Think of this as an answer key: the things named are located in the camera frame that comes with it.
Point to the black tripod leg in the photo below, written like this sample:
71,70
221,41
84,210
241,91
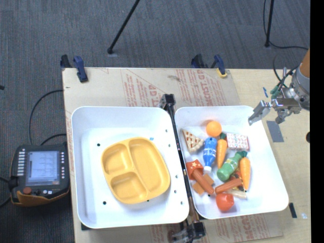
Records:
270,16
126,19

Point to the blue toy bottle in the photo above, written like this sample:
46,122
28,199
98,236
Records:
210,151

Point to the white plastic tray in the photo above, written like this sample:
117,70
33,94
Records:
265,181
91,186

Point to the brown cardboard board, red print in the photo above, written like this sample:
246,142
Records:
141,87

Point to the green toy bottle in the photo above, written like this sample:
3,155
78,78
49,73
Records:
227,168

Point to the yellow divided plate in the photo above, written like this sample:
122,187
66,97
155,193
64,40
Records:
144,161

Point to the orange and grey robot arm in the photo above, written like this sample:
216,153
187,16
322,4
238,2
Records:
305,64

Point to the red carton with yellow star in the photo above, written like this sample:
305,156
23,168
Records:
193,167

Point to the brown toy sausage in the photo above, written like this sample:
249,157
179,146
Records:
203,182
227,185

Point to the orange ball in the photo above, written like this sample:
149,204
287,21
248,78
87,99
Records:
213,128

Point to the cream toy food piece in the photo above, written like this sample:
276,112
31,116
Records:
238,193

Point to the red and white carton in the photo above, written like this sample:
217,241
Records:
237,142

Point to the toy pie slice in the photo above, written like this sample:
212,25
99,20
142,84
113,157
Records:
193,142

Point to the orange carrot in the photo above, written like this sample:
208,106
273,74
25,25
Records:
245,171
221,151

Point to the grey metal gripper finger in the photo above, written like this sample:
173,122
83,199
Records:
281,116
260,110

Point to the orange toy biscuit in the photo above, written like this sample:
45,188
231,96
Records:
198,188

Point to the red toy tomato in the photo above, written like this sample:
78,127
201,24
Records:
224,202

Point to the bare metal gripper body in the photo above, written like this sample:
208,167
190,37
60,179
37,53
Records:
291,100

